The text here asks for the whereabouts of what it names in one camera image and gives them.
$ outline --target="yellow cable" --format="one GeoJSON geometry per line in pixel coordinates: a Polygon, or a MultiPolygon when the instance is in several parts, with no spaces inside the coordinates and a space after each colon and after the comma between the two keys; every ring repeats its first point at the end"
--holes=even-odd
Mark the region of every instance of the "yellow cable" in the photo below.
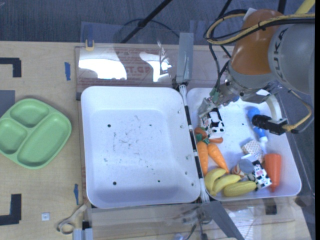
{"type": "Polygon", "coordinates": [[[303,124],[311,115],[312,115],[312,110],[310,108],[310,106],[305,103],[299,96],[298,94],[296,94],[293,90],[291,91],[295,96],[297,96],[299,98],[299,100],[306,106],[306,109],[309,111],[309,113],[302,118],[299,122],[295,123],[295,124],[286,124],[284,126],[282,126],[283,129],[285,129],[287,132],[290,132],[291,130],[297,128],[299,125],[303,124]]]}
{"type": "Polygon", "coordinates": [[[310,11],[310,9],[312,8],[312,6],[314,6],[315,3],[316,3],[316,0],[304,0],[295,13],[306,14],[307,12],[310,11]]]}
{"type": "Polygon", "coordinates": [[[281,16],[277,16],[274,18],[269,18],[267,20],[261,21],[256,25],[253,25],[251,27],[248,27],[246,29],[244,29],[243,31],[241,31],[239,34],[230,37],[229,39],[226,40],[221,40],[221,41],[217,41],[217,40],[213,40],[212,38],[210,38],[211,32],[214,28],[217,27],[217,25],[219,25],[221,22],[229,19],[229,18],[233,18],[233,17],[238,17],[238,16],[243,16],[244,14],[230,14],[224,18],[220,18],[218,19],[216,22],[214,22],[210,28],[208,29],[208,31],[206,32],[206,38],[207,41],[213,45],[224,45],[224,44],[228,44],[228,43],[232,43],[235,42],[238,38],[245,36],[246,34],[248,34],[249,32],[256,30],[258,28],[263,27],[266,24],[269,24],[271,22],[277,22],[277,21],[282,21],[282,20],[288,20],[288,19],[296,19],[296,18],[315,18],[316,14],[315,13],[300,13],[300,14],[290,14],[290,15],[281,15],[281,16]]]}

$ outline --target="black tape corner marker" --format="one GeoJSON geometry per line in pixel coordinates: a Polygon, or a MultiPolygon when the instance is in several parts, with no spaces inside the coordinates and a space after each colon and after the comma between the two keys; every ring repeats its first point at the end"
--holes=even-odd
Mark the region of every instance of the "black tape corner marker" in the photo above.
{"type": "Polygon", "coordinates": [[[21,73],[21,60],[19,58],[0,58],[0,64],[12,64],[12,77],[20,78],[21,73]]]}
{"type": "Polygon", "coordinates": [[[0,215],[0,226],[19,224],[19,221],[21,221],[21,204],[21,194],[12,194],[10,214],[0,215]]]}

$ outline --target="table surface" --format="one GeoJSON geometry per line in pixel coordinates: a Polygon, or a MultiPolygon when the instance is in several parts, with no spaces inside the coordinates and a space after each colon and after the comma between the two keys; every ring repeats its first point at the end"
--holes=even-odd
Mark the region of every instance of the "table surface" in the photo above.
{"type": "MultiPolygon", "coordinates": [[[[79,207],[74,187],[78,184],[82,204],[83,181],[79,101],[76,100],[76,53],[80,43],[1,41],[0,57],[20,58],[22,77],[12,77],[12,65],[0,65],[0,90],[15,90],[15,101],[39,99],[66,115],[72,132],[60,153],[41,169],[24,168],[0,155],[0,215],[10,212],[11,194],[21,194],[22,208],[19,224],[0,226],[0,239],[62,240],[72,239],[56,230],[58,223],[79,207]],[[70,64],[67,80],[65,63],[70,64]],[[42,221],[42,213],[50,219],[42,221]]],[[[291,219],[282,223],[244,223],[236,213],[229,213],[245,239],[311,239],[301,208],[293,198],[288,199],[291,219]]],[[[75,221],[81,227],[83,217],[75,221]]],[[[229,239],[218,228],[205,228],[209,239],[229,239]]],[[[145,236],[131,239],[173,239],[173,235],[145,236]]],[[[190,239],[199,239],[194,233],[190,239]]]]}

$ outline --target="divided green plate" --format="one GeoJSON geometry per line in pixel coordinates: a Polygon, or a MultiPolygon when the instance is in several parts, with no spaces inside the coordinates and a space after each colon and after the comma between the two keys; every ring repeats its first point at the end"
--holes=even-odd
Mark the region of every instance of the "divided green plate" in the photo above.
{"type": "Polygon", "coordinates": [[[0,153],[29,169],[46,166],[71,134],[69,119],[34,98],[15,103],[0,117],[0,153]]]}

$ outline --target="yellow pole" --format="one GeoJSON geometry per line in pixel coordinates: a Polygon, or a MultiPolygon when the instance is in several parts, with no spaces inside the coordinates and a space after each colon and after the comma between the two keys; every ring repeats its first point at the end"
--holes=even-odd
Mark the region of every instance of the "yellow pole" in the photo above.
{"type": "Polygon", "coordinates": [[[296,14],[308,13],[315,3],[316,3],[316,0],[304,0],[303,3],[300,5],[299,9],[295,13],[296,14]]]}

